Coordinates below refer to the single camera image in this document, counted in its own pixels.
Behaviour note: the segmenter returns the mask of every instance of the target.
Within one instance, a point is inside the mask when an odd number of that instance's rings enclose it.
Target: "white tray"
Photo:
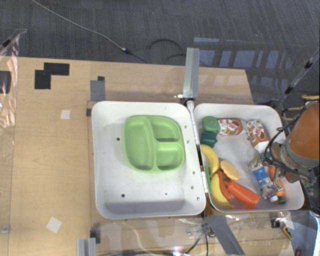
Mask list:
[[[180,126],[185,162],[176,170],[149,173],[126,162],[123,127],[138,115],[164,116]],[[96,207],[108,219],[194,216],[206,197],[190,113],[177,103],[101,101],[92,109]]]
[[[202,120],[207,116],[215,118],[240,118],[246,122],[260,120],[269,139],[277,133],[276,129],[282,126],[278,113],[271,107],[261,105],[203,103],[195,108],[194,115],[200,136],[203,132]],[[284,139],[285,135],[283,133],[277,138],[277,140]],[[250,141],[247,140],[246,134],[218,136],[217,143],[213,149],[220,159],[229,161],[239,170],[240,179],[237,181],[239,184],[260,194],[260,188],[256,178],[252,173],[245,172],[245,166],[258,154],[258,152],[253,149]],[[210,200],[217,210],[228,214],[278,212],[300,209],[304,204],[304,194],[300,183],[298,181],[289,183],[285,178],[281,179],[281,181],[285,191],[285,204],[279,204],[277,202],[271,203],[269,200],[261,198],[255,208],[249,210],[244,204],[233,198],[230,200],[230,203],[235,207],[234,209],[230,209],[217,204],[212,196],[210,197]]]

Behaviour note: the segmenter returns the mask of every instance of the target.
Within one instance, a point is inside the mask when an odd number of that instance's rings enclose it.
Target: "green object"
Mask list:
[[[217,134],[215,132],[204,131],[201,135],[200,143],[213,148],[217,143]]]
[[[137,171],[172,171],[185,162],[185,146],[179,125],[171,118],[136,115],[123,130],[124,156]]]
[[[202,120],[202,126],[204,131],[216,133],[219,130],[219,121],[212,116],[207,116]]]
[[[210,182],[210,169],[208,166],[204,167],[204,172],[205,172],[205,176],[206,176],[206,182],[208,184],[209,193],[212,194],[211,182]]]
[[[286,200],[282,196],[278,196],[278,202],[279,204],[283,205],[286,203]]]

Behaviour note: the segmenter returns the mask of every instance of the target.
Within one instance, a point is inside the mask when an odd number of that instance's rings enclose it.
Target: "white square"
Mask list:
[[[71,110],[62,110],[61,119],[70,119]]]
[[[58,233],[61,224],[62,224],[62,221],[58,220],[55,217],[51,217],[48,224],[46,225],[46,228],[54,233]]]

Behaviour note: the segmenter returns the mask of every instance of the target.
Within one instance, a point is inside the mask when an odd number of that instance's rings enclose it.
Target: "blue bottle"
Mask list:
[[[265,167],[261,167],[257,170],[254,170],[253,175],[256,178],[256,181],[259,183],[261,194],[264,199],[269,199],[271,203],[278,200],[278,197],[275,195],[277,189],[274,187],[273,182],[266,173]]]

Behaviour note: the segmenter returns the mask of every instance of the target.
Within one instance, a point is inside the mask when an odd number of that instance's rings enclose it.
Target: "metal bracket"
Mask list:
[[[96,256],[96,238],[92,237],[88,240],[78,239],[76,242],[77,256]]]
[[[198,97],[200,51],[198,48],[186,49],[184,83],[182,95],[186,99]]]

